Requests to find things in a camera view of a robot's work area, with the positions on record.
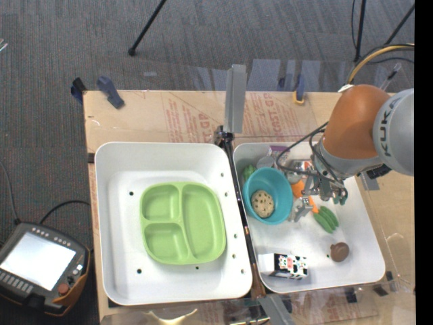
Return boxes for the white carton with cow print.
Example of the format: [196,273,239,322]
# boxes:
[257,253,309,281]

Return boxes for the green broccoli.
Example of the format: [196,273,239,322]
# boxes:
[242,164,257,183]

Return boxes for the purple and white packet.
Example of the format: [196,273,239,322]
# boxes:
[267,145,292,163]

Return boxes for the silver and orange can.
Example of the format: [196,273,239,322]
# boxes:
[286,159,314,176]

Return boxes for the grey can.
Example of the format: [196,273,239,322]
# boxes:
[255,155,276,170]

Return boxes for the white plastic tray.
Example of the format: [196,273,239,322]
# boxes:
[232,142,387,295]
[94,142,254,307]

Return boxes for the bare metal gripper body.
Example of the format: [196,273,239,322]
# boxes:
[302,162,346,202]

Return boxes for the green pea pods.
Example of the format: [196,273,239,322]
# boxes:
[312,205,340,234]

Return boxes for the orange carrot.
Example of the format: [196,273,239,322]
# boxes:
[291,179,320,215]

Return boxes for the tan chocolate chip biscuit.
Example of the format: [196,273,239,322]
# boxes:
[250,190,275,219]

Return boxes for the green divided plate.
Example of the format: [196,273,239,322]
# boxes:
[139,181,227,265]

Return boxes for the brown cardboard board red print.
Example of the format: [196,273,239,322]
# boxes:
[82,89,415,325]

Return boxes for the brown doughnut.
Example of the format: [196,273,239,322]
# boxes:
[329,241,350,263]

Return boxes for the blue bowl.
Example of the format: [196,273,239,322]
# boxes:
[241,167,294,226]

